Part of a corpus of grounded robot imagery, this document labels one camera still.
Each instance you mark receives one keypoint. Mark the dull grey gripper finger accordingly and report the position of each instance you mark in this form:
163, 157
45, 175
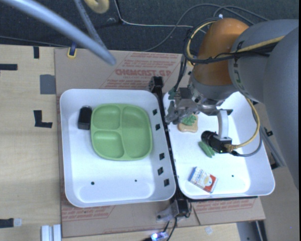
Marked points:
182, 114
171, 114

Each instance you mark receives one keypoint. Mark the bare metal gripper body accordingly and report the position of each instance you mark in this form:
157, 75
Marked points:
188, 99

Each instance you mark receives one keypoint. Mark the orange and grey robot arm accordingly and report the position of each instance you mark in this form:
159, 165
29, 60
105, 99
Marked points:
266, 79

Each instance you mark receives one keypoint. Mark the green toy lettuce leaf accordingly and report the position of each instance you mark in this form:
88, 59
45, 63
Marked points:
190, 120

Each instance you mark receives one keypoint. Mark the tan toy biscuit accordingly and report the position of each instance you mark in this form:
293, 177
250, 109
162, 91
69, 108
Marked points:
188, 128

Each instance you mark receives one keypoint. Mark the green toy pea pod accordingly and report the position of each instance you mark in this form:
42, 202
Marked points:
206, 149

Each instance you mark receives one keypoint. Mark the green divided plate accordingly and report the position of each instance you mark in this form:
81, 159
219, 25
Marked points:
121, 132

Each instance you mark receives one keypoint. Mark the brown cardboard board red print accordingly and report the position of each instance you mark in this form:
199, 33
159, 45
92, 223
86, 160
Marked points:
140, 69

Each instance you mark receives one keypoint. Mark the white blue red carton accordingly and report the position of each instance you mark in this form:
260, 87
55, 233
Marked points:
203, 179

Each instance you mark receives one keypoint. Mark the white plastic tray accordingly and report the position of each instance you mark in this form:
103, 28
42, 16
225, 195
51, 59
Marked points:
230, 164
115, 179

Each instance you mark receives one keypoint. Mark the black rectangular box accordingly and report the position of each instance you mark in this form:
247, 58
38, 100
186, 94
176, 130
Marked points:
84, 118

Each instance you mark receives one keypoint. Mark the black cylinder on white bracket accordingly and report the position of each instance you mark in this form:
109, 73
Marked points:
215, 140

